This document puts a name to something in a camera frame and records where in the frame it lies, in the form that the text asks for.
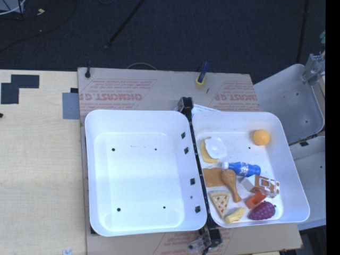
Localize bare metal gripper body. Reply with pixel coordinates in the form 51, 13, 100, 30
301, 52, 326, 87

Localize orange ball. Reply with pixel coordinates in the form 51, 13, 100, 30
252, 129, 271, 146

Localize white plastic tray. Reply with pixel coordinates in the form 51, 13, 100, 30
191, 110, 311, 228
84, 109, 208, 237

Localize white printed paper sheet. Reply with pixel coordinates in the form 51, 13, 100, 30
193, 104, 222, 114

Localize blue bottle white cap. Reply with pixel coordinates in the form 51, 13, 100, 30
221, 160, 262, 177

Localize orange and white carton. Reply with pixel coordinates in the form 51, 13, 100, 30
249, 174, 281, 198

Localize white fried egg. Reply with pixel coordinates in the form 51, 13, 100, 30
203, 136, 228, 159

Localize yellow banana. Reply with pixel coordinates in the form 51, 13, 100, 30
199, 138, 219, 164

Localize brown chicken drumstick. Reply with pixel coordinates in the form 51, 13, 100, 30
220, 168, 242, 203

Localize thin black rod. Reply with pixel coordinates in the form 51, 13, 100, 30
184, 108, 216, 231

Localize orange open box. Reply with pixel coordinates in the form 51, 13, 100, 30
244, 191, 267, 210

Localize brown bread slice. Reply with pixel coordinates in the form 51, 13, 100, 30
202, 167, 226, 188

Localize purple grapes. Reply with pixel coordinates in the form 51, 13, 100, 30
248, 200, 276, 221

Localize brown cardboard board red print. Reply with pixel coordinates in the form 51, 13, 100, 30
76, 67, 304, 255

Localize yellow lattice pie slice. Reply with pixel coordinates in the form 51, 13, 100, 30
208, 190, 232, 219

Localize yellow corn cob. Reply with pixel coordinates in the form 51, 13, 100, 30
224, 206, 247, 225

